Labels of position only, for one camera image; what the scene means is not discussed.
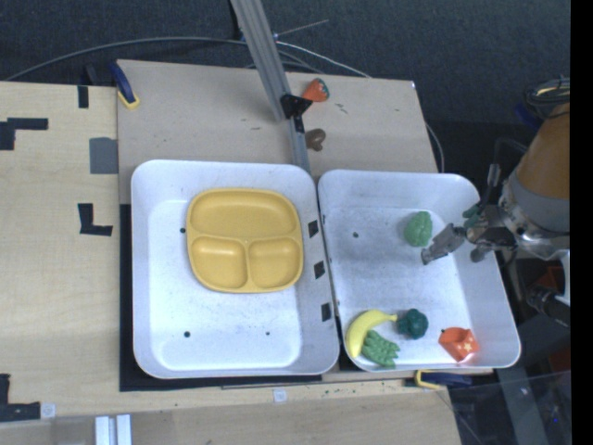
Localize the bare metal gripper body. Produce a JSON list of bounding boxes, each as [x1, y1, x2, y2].
[[464, 196, 571, 261]]

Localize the light green toy grapes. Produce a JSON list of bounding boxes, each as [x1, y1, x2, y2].
[[402, 210, 435, 249]]

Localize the white plastic tray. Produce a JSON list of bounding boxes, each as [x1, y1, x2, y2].
[[130, 158, 341, 381], [317, 169, 523, 375]]

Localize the dark green broccoli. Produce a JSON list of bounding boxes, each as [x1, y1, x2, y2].
[[396, 308, 430, 341]]

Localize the orange carton with stars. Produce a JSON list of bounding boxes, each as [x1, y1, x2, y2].
[[437, 325, 481, 364]]

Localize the yellow banana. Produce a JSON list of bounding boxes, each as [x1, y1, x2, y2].
[[344, 308, 399, 360]]

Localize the green toy bean bunch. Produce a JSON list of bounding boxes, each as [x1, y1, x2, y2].
[[360, 329, 401, 370]]

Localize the brown toy biscuit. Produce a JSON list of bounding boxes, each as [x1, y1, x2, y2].
[[304, 127, 328, 153]]

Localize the orange toy strawberry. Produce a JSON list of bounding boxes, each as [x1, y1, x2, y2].
[[301, 77, 331, 104]]

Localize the yellow divided plate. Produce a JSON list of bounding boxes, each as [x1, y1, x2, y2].
[[184, 187, 306, 295]]

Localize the pale wood board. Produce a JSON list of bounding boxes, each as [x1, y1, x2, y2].
[[116, 58, 493, 381]]

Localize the black cylinder on white bracket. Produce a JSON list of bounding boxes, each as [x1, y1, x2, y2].
[[525, 248, 572, 328]]

